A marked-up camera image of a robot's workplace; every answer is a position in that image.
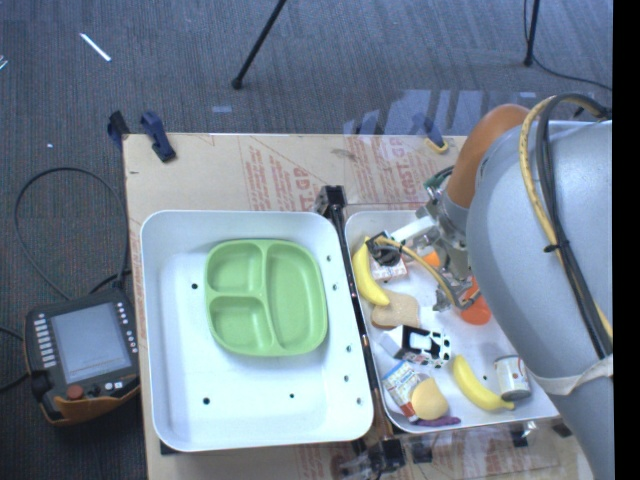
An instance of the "soda can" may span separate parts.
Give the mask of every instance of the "soda can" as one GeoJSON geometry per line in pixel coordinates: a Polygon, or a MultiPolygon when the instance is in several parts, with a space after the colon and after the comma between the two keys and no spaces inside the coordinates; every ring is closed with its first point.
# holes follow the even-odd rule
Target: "soda can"
{"type": "Polygon", "coordinates": [[[519,356],[499,357],[494,361],[493,366],[498,376],[500,396],[503,400],[512,402],[531,396],[527,369],[519,356]]]}

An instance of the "tripod leg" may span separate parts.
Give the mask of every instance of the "tripod leg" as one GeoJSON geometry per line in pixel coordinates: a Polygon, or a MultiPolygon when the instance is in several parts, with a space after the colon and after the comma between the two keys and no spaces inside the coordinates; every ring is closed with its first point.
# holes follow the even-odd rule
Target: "tripod leg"
{"type": "Polygon", "coordinates": [[[260,37],[258,37],[258,40],[253,45],[253,48],[251,49],[251,52],[249,53],[247,60],[245,60],[244,64],[242,65],[242,68],[240,69],[238,76],[236,76],[231,82],[231,86],[234,89],[240,89],[242,87],[242,79],[244,78],[244,75],[249,70],[251,63],[253,62],[253,58],[256,56],[256,54],[260,50],[260,47],[262,46],[262,43],[267,38],[267,34],[269,34],[271,27],[273,26],[276,19],[278,18],[278,15],[280,14],[280,11],[284,7],[285,3],[287,3],[287,0],[278,0],[278,3],[276,4],[275,9],[273,9],[271,16],[269,16],[269,20],[267,21],[266,25],[262,29],[262,32],[260,33],[260,37]]]}
{"type": "Polygon", "coordinates": [[[524,59],[525,66],[531,66],[533,63],[533,41],[536,38],[536,25],[538,24],[538,10],[540,8],[540,0],[533,0],[533,13],[531,15],[531,27],[529,28],[529,40],[527,41],[527,56],[524,59]]]}

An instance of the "banana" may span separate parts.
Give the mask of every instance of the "banana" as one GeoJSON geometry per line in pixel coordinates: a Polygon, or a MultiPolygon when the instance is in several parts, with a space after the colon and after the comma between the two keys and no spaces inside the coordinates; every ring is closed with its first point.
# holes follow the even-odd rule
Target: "banana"
{"type": "Polygon", "coordinates": [[[485,411],[496,409],[513,410],[515,404],[503,400],[500,395],[486,388],[473,373],[471,366],[460,354],[453,359],[453,378],[456,380],[460,391],[474,404],[485,411]]]}
{"type": "Polygon", "coordinates": [[[356,288],[358,289],[358,293],[372,304],[376,306],[388,306],[391,302],[389,297],[371,275],[367,240],[369,240],[368,236],[364,238],[362,246],[360,246],[351,258],[356,288]]]}

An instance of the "green plastic tray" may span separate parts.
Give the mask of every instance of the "green plastic tray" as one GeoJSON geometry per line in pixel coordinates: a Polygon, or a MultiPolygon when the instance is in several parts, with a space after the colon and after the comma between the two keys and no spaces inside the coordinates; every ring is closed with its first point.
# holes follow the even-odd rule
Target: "green plastic tray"
{"type": "Polygon", "coordinates": [[[304,354],[326,336],[320,267],[294,242],[240,239],[216,245],[207,255],[205,294],[211,334],[231,352],[304,354]]]}

